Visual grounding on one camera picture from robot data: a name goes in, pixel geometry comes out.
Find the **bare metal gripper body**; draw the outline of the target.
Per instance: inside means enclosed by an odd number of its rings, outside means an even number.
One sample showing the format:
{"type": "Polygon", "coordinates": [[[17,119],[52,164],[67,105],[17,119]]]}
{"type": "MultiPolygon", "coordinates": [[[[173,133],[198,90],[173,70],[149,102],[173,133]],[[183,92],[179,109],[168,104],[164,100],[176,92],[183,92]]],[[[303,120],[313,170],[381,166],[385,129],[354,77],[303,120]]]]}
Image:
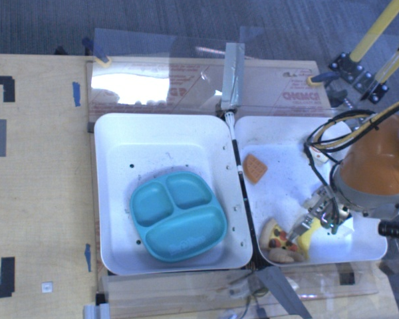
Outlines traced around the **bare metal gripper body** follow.
{"type": "Polygon", "coordinates": [[[307,227],[311,227],[315,219],[322,227],[339,227],[351,218],[350,210],[338,202],[330,187],[324,185],[314,191],[303,207],[307,210],[304,220],[307,227]]]}

